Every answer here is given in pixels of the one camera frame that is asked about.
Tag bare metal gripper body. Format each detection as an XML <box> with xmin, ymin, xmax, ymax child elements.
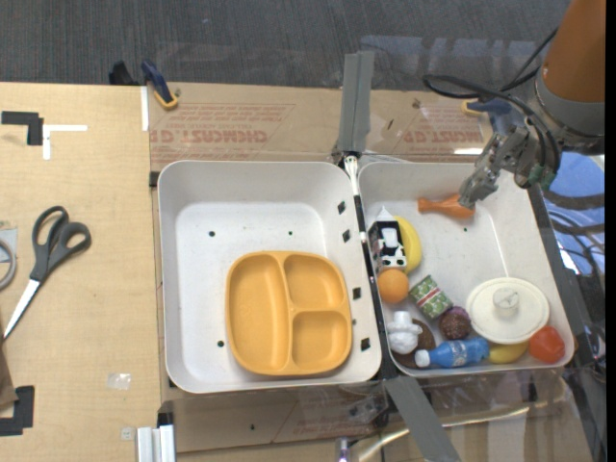
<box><xmin>474</xmin><ymin>123</ymin><xmax>535</xmax><ymax>186</ymax></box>

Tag white plastic tray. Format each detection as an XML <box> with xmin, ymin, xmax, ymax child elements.
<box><xmin>157</xmin><ymin>160</ymin><xmax>383</xmax><ymax>395</ymax></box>
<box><xmin>357</xmin><ymin>161</ymin><xmax>577</xmax><ymax>379</ymax></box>

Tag yellow banana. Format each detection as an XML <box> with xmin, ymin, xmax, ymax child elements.
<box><xmin>394</xmin><ymin>216</ymin><xmax>424</xmax><ymax>276</ymax></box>

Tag white and black milk carton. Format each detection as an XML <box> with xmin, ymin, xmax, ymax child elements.
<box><xmin>367</xmin><ymin>206</ymin><xmax>410</xmax><ymax>273</ymax></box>

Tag green and white can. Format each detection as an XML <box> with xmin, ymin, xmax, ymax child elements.
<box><xmin>408</xmin><ymin>274</ymin><xmax>454</xmax><ymax>321</ymax></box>

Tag orange ball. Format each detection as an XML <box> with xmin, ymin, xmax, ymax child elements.
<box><xmin>377</xmin><ymin>268</ymin><xmax>411</xmax><ymax>305</ymax></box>

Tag white round lid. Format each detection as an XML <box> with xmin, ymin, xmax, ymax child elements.
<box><xmin>465</xmin><ymin>276</ymin><xmax>552</xmax><ymax>347</ymax></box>

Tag brown speckled ball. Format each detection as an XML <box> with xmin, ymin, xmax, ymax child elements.
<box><xmin>437</xmin><ymin>305</ymin><xmax>474</xmax><ymax>342</ymax></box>

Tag brown round biscuit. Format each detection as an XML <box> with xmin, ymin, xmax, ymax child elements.
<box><xmin>393</xmin><ymin>318</ymin><xmax>438</xmax><ymax>371</ymax></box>

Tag white figure-shaped bottle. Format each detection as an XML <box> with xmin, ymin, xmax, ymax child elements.
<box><xmin>386</xmin><ymin>310</ymin><xmax>424</xmax><ymax>356</ymax></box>

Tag blue bottle with white cap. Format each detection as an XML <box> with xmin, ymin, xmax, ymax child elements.
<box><xmin>414</xmin><ymin>337</ymin><xmax>491</xmax><ymax>370</ymax></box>

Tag yellow lemon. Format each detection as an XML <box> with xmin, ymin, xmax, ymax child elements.
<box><xmin>487</xmin><ymin>340</ymin><xmax>531</xmax><ymax>366</ymax></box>

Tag red toy pepper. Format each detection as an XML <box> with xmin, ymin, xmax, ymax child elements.
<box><xmin>527</xmin><ymin>325</ymin><xmax>567</xmax><ymax>365</ymax></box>

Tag brown cardboard board, red print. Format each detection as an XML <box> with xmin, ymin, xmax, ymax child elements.
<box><xmin>147</xmin><ymin>82</ymin><xmax>594</xmax><ymax>456</ymax></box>

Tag orange divided plate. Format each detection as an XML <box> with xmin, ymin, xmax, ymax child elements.
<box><xmin>224</xmin><ymin>250</ymin><xmax>354</xmax><ymax>378</ymax></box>

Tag grey tape roll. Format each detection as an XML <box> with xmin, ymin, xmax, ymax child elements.
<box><xmin>0</xmin><ymin>237</ymin><xmax>18</xmax><ymax>292</ymax></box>

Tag grey-handled scissors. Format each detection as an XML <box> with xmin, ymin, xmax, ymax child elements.
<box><xmin>2</xmin><ymin>205</ymin><xmax>93</xmax><ymax>341</ymax></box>

